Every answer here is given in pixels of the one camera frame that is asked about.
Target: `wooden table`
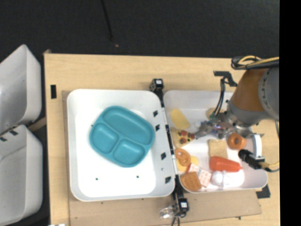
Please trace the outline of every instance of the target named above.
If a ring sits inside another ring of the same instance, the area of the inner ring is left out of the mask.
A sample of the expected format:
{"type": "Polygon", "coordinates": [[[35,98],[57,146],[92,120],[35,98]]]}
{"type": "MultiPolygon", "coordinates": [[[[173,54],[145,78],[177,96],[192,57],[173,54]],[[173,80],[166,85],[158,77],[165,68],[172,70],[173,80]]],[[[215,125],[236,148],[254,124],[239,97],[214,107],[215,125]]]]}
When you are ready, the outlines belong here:
{"type": "MultiPolygon", "coordinates": [[[[230,71],[236,82],[243,71],[234,71],[227,58],[157,56],[107,56],[44,54],[48,137],[50,223],[86,225],[169,225],[158,210],[170,198],[86,203],[76,200],[68,187],[63,121],[63,91],[74,89],[147,90],[154,78],[162,78],[164,91],[220,90],[213,71],[230,71]]],[[[273,121],[253,128],[265,133],[263,155],[267,162],[279,159],[279,140],[273,121]]],[[[257,199],[254,190],[222,192],[195,197],[186,194],[191,210],[181,220],[186,226],[280,225],[279,172],[270,173],[271,198],[257,199]]]]}

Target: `white plastic box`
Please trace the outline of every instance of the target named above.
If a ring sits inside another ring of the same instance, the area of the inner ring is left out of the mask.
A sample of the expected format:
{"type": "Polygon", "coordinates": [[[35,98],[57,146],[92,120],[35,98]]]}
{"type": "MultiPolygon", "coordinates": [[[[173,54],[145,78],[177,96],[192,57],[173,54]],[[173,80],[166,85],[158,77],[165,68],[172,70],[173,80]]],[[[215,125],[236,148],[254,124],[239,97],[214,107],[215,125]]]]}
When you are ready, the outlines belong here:
{"type": "Polygon", "coordinates": [[[42,204],[42,144],[25,126],[41,112],[40,72],[26,45],[0,64],[0,226],[42,204]]]}
{"type": "MultiPolygon", "coordinates": [[[[225,93],[230,99],[231,93],[225,93]]],[[[195,122],[207,120],[206,110],[216,106],[219,91],[168,91],[164,96],[165,110],[159,98],[149,91],[78,89],[67,97],[68,149],[70,187],[81,201],[146,198],[166,196],[174,190],[174,178],[178,173],[175,157],[171,156],[165,125],[172,127],[170,112],[180,109],[191,123],[189,130],[196,131],[195,122]],[[109,106],[125,107],[146,119],[153,127],[159,125],[156,139],[146,158],[133,168],[123,168],[105,159],[93,150],[89,132],[101,112],[109,106]]],[[[208,135],[186,145],[184,149],[199,157],[204,169],[209,169],[208,135]]],[[[247,149],[253,151],[252,141],[247,149]]],[[[238,152],[228,151],[229,159],[238,161],[243,170],[232,175],[232,184],[223,190],[262,188],[267,183],[263,170],[253,170],[238,158],[238,152]]],[[[209,185],[202,192],[217,192],[209,185]]]]}

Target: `black fabric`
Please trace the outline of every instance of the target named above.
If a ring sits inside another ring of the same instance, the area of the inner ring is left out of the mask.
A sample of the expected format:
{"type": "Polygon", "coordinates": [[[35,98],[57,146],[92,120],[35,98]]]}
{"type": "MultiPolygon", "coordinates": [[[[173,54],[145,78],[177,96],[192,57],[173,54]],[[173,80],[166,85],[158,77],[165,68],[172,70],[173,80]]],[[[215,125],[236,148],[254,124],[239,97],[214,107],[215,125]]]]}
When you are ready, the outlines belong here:
{"type": "MultiPolygon", "coordinates": [[[[113,40],[101,0],[0,0],[0,62],[21,44],[41,64],[47,49],[71,54],[279,56],[280,0],[103,1],[113,40]]],[[[46,150],[46,129],[37,136],[46,150]]],[[[45,166],[44,172],[41,210],[14,226],[48,224],[45,166]]]]}

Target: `toy pizza slice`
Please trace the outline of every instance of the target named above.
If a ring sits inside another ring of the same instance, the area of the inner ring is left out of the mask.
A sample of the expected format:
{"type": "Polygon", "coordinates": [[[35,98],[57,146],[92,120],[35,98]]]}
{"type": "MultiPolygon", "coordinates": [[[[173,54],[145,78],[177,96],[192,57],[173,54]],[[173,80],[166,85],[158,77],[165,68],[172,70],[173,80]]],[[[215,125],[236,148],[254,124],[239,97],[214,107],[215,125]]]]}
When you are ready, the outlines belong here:
{"type": "Polygon", "coordinates": [[[178,130],[175,127],[172,127],[170,132],[173,144],[177,148],[185,146],[195,139],[194,133],[190,133],[185,130],[178,130]]]}

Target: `teal divided plate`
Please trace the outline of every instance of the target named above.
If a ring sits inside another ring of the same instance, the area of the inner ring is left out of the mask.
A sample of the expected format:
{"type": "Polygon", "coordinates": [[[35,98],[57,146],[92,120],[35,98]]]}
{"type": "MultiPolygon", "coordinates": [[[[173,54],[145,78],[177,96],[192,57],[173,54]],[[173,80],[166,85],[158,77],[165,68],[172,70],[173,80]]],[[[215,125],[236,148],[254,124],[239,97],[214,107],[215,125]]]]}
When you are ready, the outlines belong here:
{"type": "Polygon", "coordinates": [[[106,108],[94,123],[89,140],[100,155],[122,167],[134,167],[155,139],[152,125],[121,106],[106,108]]]}

